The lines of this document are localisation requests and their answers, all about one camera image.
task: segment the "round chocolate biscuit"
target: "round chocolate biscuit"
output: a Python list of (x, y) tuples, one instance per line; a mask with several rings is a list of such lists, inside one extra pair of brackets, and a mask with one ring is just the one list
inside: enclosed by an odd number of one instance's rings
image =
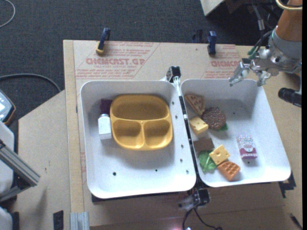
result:
[(202, 120), (211, 129), (220, 129), (226, 124), (226, 116), (218, 107), (210, 107), (203, 112)]

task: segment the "yellow cheese cube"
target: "yellow cheese cube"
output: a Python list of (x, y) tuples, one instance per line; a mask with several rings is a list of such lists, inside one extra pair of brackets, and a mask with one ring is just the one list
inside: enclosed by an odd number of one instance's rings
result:
[(212, 160), (215, 162), (216, 165), (219, 165), (220, 163), (224, 162), (227, 158), (229, 158), (230, 154), (225, 149), (225, 147), (221, 145), (216, 149), (214, 149), (211, 153), (209, 153), (209, 156), (212, 158)]
[(206, 131), (209, 126), (198, 116), (195, 116), (189, 120), (190, 126), (196, 135)]

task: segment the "yellow divided plate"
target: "yellow divided plate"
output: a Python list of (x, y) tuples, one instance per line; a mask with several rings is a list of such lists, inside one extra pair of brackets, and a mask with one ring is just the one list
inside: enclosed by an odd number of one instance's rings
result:
[(114, 140), (132, 150), (157, 150), (173, 138), (167, 103), (150, 94), (125, 94), (116, 97), (110, 109)]

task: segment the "brown cookie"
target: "brown cookie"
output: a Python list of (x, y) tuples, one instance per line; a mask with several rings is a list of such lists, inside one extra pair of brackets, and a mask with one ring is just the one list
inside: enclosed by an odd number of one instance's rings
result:
[(220, 129), (226, 124), (226, 116), (218, 107), (210, 107), (203, 112), (202, 120), (211, 129)]

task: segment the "wooden edge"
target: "wooden edge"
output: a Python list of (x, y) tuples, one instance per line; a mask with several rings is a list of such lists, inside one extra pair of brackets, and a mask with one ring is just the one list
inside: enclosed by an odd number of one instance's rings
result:
[(73, 40), (63, 41), (71, 212), (84, 211)]

